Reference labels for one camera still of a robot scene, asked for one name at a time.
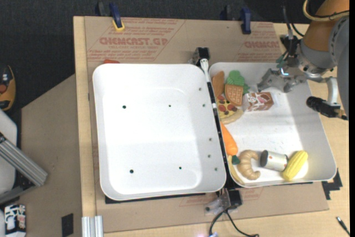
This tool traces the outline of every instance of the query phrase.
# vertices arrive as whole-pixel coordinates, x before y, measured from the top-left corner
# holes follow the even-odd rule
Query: orange carrot
[[[220,124],[222,130],[222,137],[223,137],[224,145],[226,147],[227,154],[232,156],[233,164],[238,164],[239,159],[237,157],[237,153],[238,153],[237,143],[235,142],[233,136],[225,127],[225,125],[222,122],[220,122]]]

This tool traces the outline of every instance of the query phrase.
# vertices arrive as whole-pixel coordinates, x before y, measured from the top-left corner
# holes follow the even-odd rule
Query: yellow corn
[[[296,152],[288,161],[286,169],[282,172],[285,180],[291,181],[293,177],[301,170],[302,166],[308,159],[308,153],[304,150]]]

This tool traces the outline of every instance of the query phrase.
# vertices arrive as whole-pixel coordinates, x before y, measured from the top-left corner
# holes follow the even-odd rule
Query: empty white tray
[[[209,70],[213,77],[224,71],[225,79],[232,70],[239,70],[250,86],[249,92],[257,92],[259,83],[269,69],[276,69],[273,63],[216,63]],[[286,154],[289,158],[295,151],[308,152],[308,161],[291,182],[286,182],[281,172],[260,167],[259,161],[251,160],[254,171],[260,171],[257,180],[247,180],[235,167],[246,188],[288,183],[304,183],[330,180],[336,174],[336,164],[325,135],[320,115],[306,106],[311,96],[308,83],[295,86],[289,93],[283,93],[271,87],[263,90],[271,92],[276,104],[269,110],[245,112],[243,116],[226,128],[236,140],[239,153],[254,150],[260,154],[263,150]]]
[[[191,64],[103,64],[93,74],[100,184],[114,200],[220,190],[209,91]]]

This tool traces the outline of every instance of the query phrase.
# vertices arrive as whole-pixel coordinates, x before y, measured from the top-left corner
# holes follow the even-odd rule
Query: metal can
[[[260,156],[260,166],[282,172],[286,169],[288,157],[286,154],[280,154],[264,150]]]

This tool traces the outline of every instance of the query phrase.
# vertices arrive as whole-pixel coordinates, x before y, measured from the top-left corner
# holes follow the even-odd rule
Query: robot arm
[[[307,105],[328,117],[349,117],[349,0],[325,0],[315,15],[308,12],[310,0],[303,5],[312,20],[305,36],[292,34],[283,39],[287,51],[277,60],[278,70],[268,70],[258,84],[259,91],[274,86],[290,92],[306,80],[327,83],[328,99],[310,97]],[[337,67],[337,78],[323,78]],[[338,104],[338,91],[344,110]]]

